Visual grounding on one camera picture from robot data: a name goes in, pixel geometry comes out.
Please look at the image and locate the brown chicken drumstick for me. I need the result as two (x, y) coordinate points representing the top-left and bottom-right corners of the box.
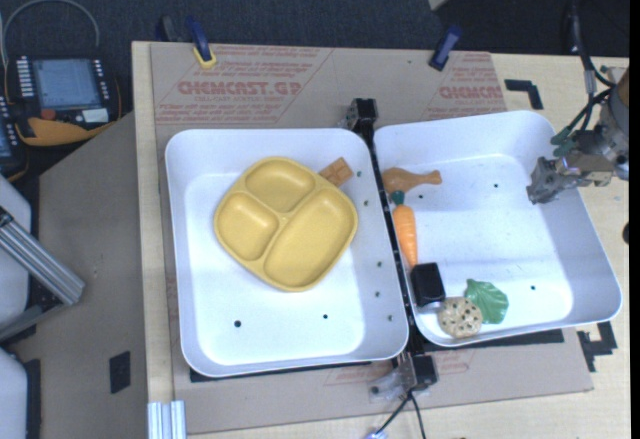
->
(381, 166), (444, 194)

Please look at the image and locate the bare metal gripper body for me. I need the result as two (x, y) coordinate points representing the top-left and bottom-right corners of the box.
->
(555, 115), (631, 189)

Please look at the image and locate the thin black rod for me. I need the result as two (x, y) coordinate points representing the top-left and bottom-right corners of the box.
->
(362, 125), (422, 359)

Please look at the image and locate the white plastic tray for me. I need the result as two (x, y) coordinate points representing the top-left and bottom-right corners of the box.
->
(372, 109), (624, 348)
(164, 127), (411, 379)

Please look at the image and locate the brown waffle biscuit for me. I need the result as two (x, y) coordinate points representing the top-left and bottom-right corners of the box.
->
(318, 156), (352, 189)

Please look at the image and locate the tan chocolate chip cookie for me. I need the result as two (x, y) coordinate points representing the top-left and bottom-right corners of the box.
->
(437, 296), (484, 340)

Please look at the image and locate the green lettuce leaf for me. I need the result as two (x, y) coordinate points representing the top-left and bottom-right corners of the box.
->
(464, 278), (510, 326)

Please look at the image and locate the orange carrot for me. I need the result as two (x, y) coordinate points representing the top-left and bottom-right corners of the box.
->
(389, 190), (419, 269)

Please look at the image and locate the brown cardboard board red print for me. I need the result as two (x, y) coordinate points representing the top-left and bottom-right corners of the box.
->
(149, 42), (596, 436)

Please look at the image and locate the black box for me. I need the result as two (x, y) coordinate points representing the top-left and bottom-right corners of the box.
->
(410, 262), (447, 309)

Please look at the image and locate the black block with thin wires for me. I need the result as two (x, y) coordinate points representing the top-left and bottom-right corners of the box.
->
(344, 97), (379, 133)
(398, 354), (441, 394)

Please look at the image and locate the yellow divided plate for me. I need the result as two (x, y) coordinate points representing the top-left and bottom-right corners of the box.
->
(213, 156), (359, 293)

